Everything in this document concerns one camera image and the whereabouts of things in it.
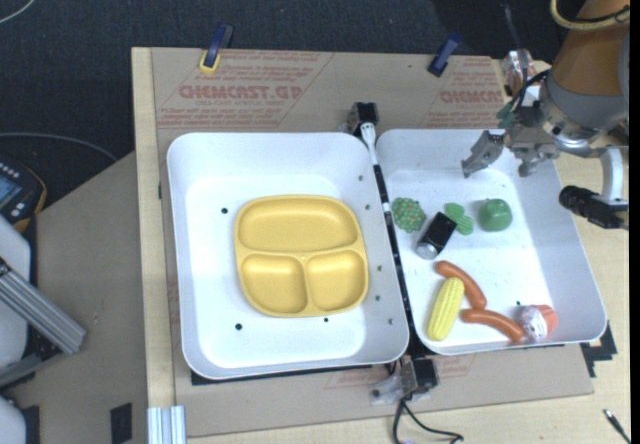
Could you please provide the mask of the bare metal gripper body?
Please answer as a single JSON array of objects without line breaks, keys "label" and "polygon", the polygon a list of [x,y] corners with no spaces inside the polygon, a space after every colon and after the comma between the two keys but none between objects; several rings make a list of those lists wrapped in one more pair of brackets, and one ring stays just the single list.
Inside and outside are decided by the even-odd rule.
[{"label": "bare metal gripper body", "polygon": [[600,155],[592,144],[605,130],[585,127],[575,121],[529,119],[522,116],[504,118],[504,143],[520,159],[552,159],[560,153],[581,158]]}]

